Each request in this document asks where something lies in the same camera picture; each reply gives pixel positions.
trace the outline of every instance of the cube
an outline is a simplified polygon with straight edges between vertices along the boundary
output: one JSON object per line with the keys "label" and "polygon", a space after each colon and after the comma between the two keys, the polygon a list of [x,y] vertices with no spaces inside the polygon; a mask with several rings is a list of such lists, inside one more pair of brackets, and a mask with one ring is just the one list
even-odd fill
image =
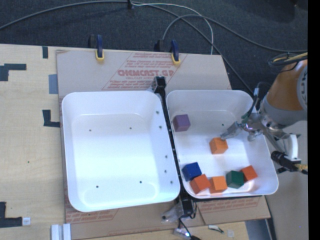
{"label": "cube", "polygon": [[189,129],[190,120],[187,114],[176,115],[173,119],[173,127],[176,132],[183,132]]}
{"label": "cube", "polygon": [[249,165],[249,166],[241,169],[240,172],[242,172],[244,175],[244,182],[251,181],[254,178],[258,177],[258,175],[252,165]]}
{"label": "cube", "polygon": [[189,163],[182,168],[184,179],[188,182],[202,174],[197,162]]}
{"label": "cube", "polygon": [[211,194],[221,193],[228,188],[225,176],[214,176],[210,180],[209,191]]}
{"label": "cube", "polygon": [[198,177],[195,177],[193,180],[190,181],[190,186],[195,194],[210,188],[211,184],[205,174],[202,174]]}
{"label": "cube", "polygon": [[220,137],[213,138],[210,143],[211,153],[215,154],[223,154],[228,149],[228,144],[226,140],[222,140]]}
{"label": "cube", "polygon": [[229,171],[226,176],[226,184],[230,188],[238,189],[244,185],[244,173],[241,171],[231,170]]}

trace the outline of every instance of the white plastic tray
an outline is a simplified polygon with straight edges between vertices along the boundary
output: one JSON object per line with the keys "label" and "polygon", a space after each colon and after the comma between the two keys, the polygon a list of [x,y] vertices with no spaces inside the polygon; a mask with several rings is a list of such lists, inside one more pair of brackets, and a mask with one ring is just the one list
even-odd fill
{"label": "white plastic tray", "polygon": [[[208,178],[225,176],[229,171],[252,165],[257,178],[240,188],[228,187],[222,193],[211,194],[204,190],[195,194],[190,182],[182,179],[186,191],[197,199],[234,198],[270,195],[278,189],[278,177],[263,135],[254,141],[247,140],[248,133],[227,139],[228,149],[223,154],[213,155],[209,142],[219,137],[235,121],[249,110],[252,98],[238,90],[175,90],[166,98],[171,120],[174,144],[182,169],[186,164],[198,162]],[[190,127],[187,131],[174,131],[172,120],[176,115],[187,114]]]}
{"label": "white plastic tray", "polygon": [[149,91],[62,101],[68,197],[81,212],[169,202],[180,183],[161,100]]}

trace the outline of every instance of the wooden block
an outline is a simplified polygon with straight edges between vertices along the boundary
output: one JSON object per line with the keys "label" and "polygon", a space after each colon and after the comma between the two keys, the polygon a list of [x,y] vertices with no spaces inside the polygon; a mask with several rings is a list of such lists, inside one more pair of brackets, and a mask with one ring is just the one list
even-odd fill
{"label": "wooden block", "polygon": [[191,181],[193,178],[198,177],[202,174],[199,164],[197,162],[186,164],[182,168],[182,173],[184,179],[188,182]]}
{"label": "wooden block", "polygon": [[209,188],[211,194],[221,193],[228,188],[225,176],[214,176],[209,181],[211,184]]}
{"label": "wooden block", "polygon": [[190,181],[190,186],[195,194],[210,188],[211,184],[205,174],[202,174],[198,177],[195,177],[193,180]]}
{"label": "wooden block", "polygon": [[187,114],[176,115],[172,121],[174,130],[176,132],[183,132],[189,129],[190,121]]}
{"label": "wooden block", "polygon": [[240,188],[245,183],[244,173],[241,171],[231,170],[226,174],[225,179],[227,186],[234,189]]}
{"label": "wooden block", "polygon": [[228,149],[226,140],[222,140],[220,137],[213,138],[210,141],[210,149],[212,154],[223,154]]}
{"label": "wooden block", "polygon": [[240,172],[242,172],[244,175],[244,182],[251,181],[254,178],[258,177],[258,175],[252,165],[249,165],[249,166],[241,169]]}

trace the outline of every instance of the cardboard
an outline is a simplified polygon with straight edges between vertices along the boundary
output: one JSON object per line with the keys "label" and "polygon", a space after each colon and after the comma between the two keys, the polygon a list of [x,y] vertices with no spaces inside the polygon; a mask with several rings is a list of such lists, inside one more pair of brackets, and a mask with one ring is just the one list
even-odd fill
{"label": "cardboard", "polygon": [[[220,55],[183,54],[175,65],[171,54],[164,52],[104,51],[104,60],[97,61],[95,51],[58,50],[56,52],[62,160],[64,135],[61,102],[72,92],[108,90],[147,90],[155,76],[166,79],[166,93],[173,90],[231,89]],[[71,224],[72,239],[125,235],[174,229],[177,223],[162,223],[161,214],[170,210],[174,201],[135,207],[80,212],[68,200],[65,161],[65,219]],[[269,218],[264,196],[199,202],[194,219],[187,227]]]}

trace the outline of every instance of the orange block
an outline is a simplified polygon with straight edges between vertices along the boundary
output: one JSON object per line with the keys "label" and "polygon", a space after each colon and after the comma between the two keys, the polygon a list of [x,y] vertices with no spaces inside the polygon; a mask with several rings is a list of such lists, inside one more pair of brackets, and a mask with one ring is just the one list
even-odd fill
{"label": "orange block", "polygon": [[215,176],[209,181],[211,184],[209,188],[211,194],[223,192],[228,188],[225,176]]}
{"label": "orange block", "polygon": [[198,177],[195,177],[190,181],[190,186],[193,189],[195,194],[198,194],[200,191],[203,191],[207,188],[210,188],[211,184],[205,174],[202,174]]}
{"label": "orange block", "polygon": [[258,175],[252,165],[249,165],[249,166],[241,169],[240,172],[243,172],[243,174],[244,174],[244,182],[253,180],[254,178],[258,177]]}
{"label": "orange block", "polygon": [[212,154],[223,154],[228,149],[227,141],[220,137],[213,138],[209,144]]}

